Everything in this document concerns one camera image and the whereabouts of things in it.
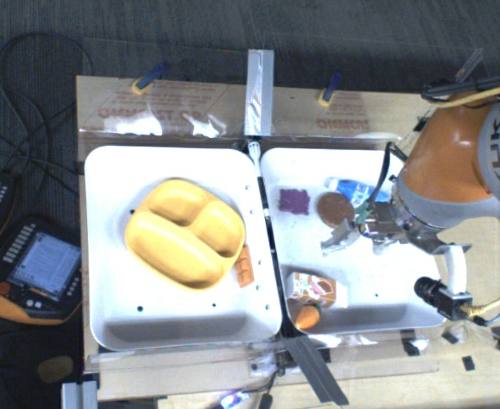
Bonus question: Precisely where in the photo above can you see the brown round biscuit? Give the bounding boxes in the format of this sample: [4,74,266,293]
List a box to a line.
[316,191,357,230]

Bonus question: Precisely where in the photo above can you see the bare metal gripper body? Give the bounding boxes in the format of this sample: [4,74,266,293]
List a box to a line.
[358,201,430,247]

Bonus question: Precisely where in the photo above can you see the brown cardboard board red print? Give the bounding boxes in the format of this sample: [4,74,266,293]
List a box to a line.
[75,74,446,402]

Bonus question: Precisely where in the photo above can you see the yellow divided plate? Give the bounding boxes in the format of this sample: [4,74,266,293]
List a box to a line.
[124,177,248,291]

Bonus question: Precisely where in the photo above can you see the clear bottle with blue label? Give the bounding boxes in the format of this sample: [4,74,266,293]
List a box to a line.
[323,176,394,207]

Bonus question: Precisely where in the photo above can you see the white plastic tray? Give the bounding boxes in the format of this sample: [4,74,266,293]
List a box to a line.
[259,147,449,337]
[83,144,284,353]

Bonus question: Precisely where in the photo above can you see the purple grapes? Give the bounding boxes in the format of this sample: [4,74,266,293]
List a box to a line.
[278,187,312,217]

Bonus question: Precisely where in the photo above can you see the orange and white carton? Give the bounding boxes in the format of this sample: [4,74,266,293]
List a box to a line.
[284,271,349,311]

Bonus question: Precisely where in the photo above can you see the orange carrot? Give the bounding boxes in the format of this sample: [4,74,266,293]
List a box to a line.
[293,303,323,331]

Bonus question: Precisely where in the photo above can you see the black cylinder on white bracket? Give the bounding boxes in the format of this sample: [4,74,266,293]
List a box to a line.
[413,243,474,321]

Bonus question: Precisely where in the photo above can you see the orange rectangular biscuit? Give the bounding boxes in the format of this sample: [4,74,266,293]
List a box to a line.
[233,245,256,290]

